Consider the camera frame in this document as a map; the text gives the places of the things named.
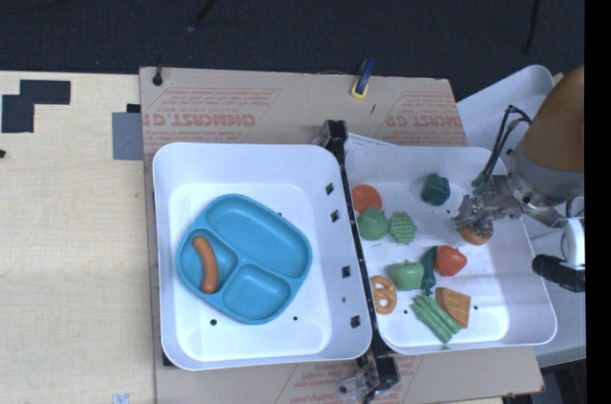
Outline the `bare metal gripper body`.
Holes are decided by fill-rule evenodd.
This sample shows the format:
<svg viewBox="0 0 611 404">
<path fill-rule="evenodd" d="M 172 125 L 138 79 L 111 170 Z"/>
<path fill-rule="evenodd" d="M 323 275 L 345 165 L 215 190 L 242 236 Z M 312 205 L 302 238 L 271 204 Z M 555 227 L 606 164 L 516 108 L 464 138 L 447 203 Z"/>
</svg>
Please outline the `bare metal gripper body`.
<svg viewBox="0 0 611 404">
<path fill-rule="evenodd" d="M 491 175 L 475 188 L 478 211 L 482 207 L 495 210 L 494 220 L 527 216 L 551 228 L 561 228 L 567 218 L 558 210 L 563 200 L 547 196 L 541 189 L 517 175 Z"/>
</svg>

